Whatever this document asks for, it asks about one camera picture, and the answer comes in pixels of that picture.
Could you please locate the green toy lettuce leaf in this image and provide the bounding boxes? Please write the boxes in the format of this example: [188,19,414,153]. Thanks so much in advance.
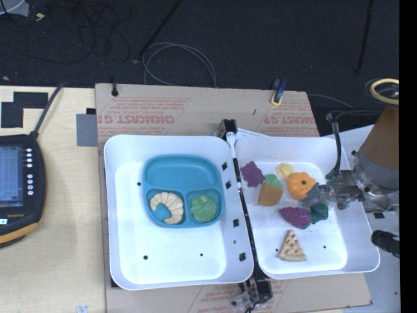
[190,194,218,223]

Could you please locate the blue divided plate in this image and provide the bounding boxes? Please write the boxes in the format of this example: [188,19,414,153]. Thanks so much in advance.
[141,154,225,229]

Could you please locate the thin black and white rod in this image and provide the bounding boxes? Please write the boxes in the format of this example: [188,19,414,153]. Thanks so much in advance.
[226,131,263,285]

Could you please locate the brown cardboard board red print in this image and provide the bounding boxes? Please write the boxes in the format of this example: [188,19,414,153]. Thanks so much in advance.
[94,82,373,313]

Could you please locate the toy pizza slice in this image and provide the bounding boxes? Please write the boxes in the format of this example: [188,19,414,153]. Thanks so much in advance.
[277,229,308,263]

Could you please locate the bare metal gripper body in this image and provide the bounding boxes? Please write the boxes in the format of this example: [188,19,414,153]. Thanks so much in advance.
[328,170,400,212]

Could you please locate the black block with thin wires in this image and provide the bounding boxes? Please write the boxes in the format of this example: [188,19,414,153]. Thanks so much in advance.
[253,278,274,303]
[218,119,238,140]

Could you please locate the white paper slip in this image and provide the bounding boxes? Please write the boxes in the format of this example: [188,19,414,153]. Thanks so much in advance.
[235,127,263,140]

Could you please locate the black cylinder on white bracket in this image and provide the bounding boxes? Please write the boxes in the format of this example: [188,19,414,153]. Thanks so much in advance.
[364,194,400,259]

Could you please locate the white plastic tray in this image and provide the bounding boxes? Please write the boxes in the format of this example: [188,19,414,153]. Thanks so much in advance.
[234,135,381,280]
[103,134,255,291]

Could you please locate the beige toy croissant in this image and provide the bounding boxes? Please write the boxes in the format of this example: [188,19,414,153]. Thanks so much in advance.
[149,191,185,225]

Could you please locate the purple toy grapes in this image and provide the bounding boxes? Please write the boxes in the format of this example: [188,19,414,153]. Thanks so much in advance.
[278,206,311,230]

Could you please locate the orange toy pumpkin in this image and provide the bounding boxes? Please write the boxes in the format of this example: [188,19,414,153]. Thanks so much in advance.
[286,171,317,201]

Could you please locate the yellow toy shell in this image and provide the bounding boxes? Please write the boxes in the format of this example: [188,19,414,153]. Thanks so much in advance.
[275,162,295,180]

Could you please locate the dark green toy broccoli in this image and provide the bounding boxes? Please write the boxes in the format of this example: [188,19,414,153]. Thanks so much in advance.
[309,203,330,225]

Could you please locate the purple toy leaf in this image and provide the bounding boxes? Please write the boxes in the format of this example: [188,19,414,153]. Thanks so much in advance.
[239,160,266,188]

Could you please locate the orange waffle cone green top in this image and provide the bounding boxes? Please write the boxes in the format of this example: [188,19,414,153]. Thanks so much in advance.
[257,173,284,207]

